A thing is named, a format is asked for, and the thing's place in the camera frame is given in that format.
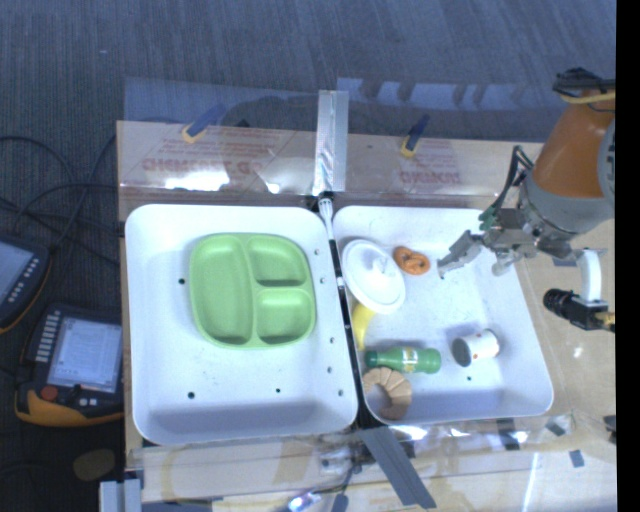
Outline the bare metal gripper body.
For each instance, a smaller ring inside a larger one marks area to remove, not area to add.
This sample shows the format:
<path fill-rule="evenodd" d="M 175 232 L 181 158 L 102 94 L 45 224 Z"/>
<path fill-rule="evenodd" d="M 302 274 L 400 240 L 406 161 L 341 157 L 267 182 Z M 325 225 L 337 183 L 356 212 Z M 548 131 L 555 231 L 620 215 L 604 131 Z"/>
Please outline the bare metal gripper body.
<path fill-rule="evenodd" d="M 484 245 L 501 255 L 533 257 L 538 252 L 569 258 L 574 234 L 526 208 L 487 209 L 481 214 Z"/>

